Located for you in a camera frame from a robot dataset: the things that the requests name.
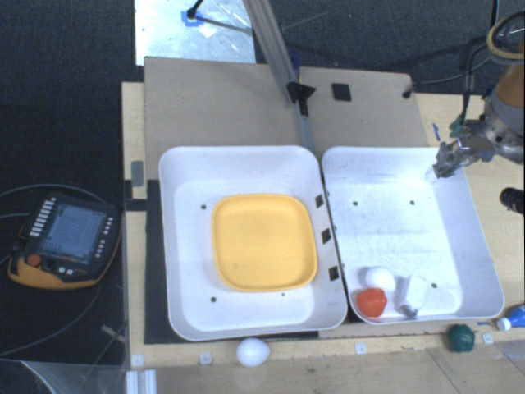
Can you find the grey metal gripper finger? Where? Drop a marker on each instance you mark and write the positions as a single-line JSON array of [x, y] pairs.
[[442, 160], [456, 163]]

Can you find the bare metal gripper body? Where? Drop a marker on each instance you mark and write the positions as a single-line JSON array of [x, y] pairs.
[[494, 142]]

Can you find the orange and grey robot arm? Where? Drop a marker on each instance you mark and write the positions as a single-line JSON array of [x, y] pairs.
[[510, 86]]

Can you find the white plastic tray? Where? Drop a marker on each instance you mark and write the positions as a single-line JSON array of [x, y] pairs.
[[393, 228], [188, 302]]

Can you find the white egg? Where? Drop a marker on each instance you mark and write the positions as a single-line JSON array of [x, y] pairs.
[[380, 278], [252, 352]]

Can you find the red bell pepper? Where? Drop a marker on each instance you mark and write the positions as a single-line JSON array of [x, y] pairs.
[[371, 302]]

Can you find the blue bottle with white cap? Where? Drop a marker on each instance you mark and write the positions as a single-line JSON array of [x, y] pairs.
[[514, 316]]

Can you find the green bell pepper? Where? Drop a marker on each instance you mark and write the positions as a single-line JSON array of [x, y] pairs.
[[461, 338]]

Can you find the yellow plate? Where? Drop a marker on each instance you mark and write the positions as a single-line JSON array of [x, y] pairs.
[[264, 242]]

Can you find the brown cardboard board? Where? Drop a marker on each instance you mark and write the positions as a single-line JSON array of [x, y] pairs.
[[229, 105]]

